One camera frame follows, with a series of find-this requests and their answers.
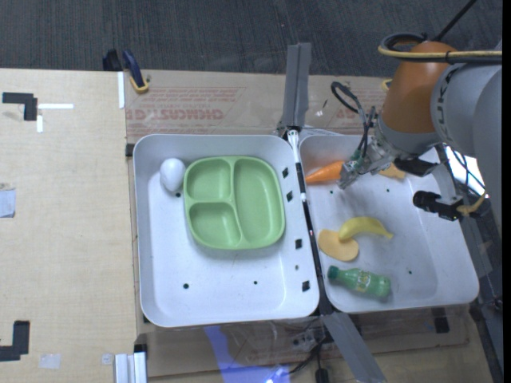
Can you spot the white egg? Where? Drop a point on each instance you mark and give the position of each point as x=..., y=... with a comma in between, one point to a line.
x=172, y=174

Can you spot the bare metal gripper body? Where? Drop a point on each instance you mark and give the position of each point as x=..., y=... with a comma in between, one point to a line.
x=373, y=157

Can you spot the orange carrot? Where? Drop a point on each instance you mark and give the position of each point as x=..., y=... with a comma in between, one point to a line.
x=324, y=173

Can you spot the round yellow biscuit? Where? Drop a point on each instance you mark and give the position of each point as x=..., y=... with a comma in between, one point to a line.
x=334, y=249

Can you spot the brown cardboard board red print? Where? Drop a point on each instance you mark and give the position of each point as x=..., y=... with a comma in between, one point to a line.
x=207, y=110

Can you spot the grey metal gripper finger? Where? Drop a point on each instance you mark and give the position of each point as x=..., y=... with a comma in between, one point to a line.
x=344, y=179
x=353, y=176

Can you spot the green divided plate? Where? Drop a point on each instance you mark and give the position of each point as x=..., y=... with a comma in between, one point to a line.
x=255, y=202

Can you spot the black cylinder on white bracket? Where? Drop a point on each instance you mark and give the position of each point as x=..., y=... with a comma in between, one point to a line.
x=431, y=202

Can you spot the orange flat slice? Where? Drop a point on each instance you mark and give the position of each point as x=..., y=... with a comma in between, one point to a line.
x=393, y=172

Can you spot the white plastic tray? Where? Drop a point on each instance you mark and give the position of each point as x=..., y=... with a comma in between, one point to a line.
x=415, y=253
x=223, y=277

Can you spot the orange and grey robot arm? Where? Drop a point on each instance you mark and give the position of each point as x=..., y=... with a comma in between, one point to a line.
x=415, y=90

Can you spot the yellow banana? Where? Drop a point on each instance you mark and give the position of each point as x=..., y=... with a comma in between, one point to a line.
x=361, y=226

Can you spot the green plastic bottle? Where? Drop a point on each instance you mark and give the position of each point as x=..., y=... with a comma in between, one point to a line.
x=361, y=281

